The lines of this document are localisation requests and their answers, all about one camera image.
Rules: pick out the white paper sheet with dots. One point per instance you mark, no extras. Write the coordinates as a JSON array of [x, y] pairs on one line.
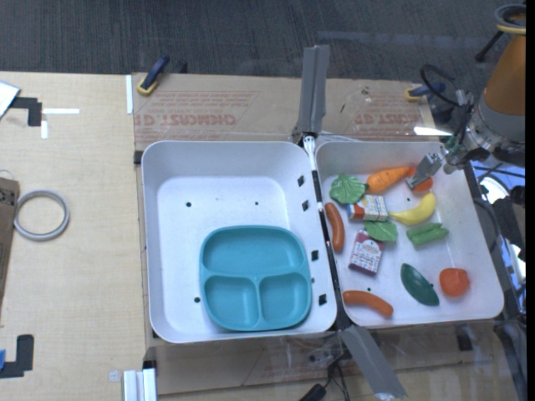
[[6, 96]]

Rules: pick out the pink and white carton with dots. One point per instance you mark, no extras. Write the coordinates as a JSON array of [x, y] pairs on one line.
[[366, 253]]

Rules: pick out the black cylinder on white bracket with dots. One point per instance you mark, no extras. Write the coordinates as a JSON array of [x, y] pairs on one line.
[[519, 194]]

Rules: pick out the yellow banana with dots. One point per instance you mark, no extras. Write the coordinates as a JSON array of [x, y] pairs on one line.
[[418, 213]]

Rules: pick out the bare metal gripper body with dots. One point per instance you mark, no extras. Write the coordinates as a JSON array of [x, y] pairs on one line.
[[480, 142]]

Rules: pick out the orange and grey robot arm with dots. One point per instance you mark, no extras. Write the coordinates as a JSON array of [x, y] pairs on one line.
[[507, 77]]

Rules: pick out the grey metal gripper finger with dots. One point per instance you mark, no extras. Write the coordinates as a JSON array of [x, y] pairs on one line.
[[426, 163], [430, 172]]

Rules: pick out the small white and orange carton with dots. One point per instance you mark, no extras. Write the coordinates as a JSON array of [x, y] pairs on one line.
[[370, 208]]

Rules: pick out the green pea pod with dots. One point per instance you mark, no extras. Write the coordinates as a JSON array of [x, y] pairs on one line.
[[427, 235]]

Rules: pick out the orange round toy fruit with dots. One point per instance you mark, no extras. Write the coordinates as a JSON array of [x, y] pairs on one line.
[[424, 185]]

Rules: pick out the orange sausage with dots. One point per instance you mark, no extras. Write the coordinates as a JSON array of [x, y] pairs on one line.
[[368, 301], [335, 228]]

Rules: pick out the orange bell pepper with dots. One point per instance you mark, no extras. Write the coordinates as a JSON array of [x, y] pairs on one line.
[[454, 282]]

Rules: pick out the white plastic tray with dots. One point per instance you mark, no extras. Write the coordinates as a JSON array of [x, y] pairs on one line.
[[460, 249], [234, 190]]

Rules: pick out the brown cardboard piece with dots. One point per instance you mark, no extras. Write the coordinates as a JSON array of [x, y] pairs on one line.
[[6, 240]]

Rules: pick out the brown cardboard board red print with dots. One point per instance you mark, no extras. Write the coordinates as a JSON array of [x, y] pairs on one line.
[[234, 111]]

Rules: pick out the light green lettuce leaf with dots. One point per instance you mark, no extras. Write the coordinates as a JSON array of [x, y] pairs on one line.
[[382, 231], [347, 189]]

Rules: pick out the teal divided plate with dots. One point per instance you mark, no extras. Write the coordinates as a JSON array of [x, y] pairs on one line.
[[251, 249]]

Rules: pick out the white tape roll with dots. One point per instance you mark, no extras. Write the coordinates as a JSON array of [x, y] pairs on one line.
[[18, 228]]

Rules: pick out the orange carrot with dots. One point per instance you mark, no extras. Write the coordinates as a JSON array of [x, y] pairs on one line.
[[384, 180]]

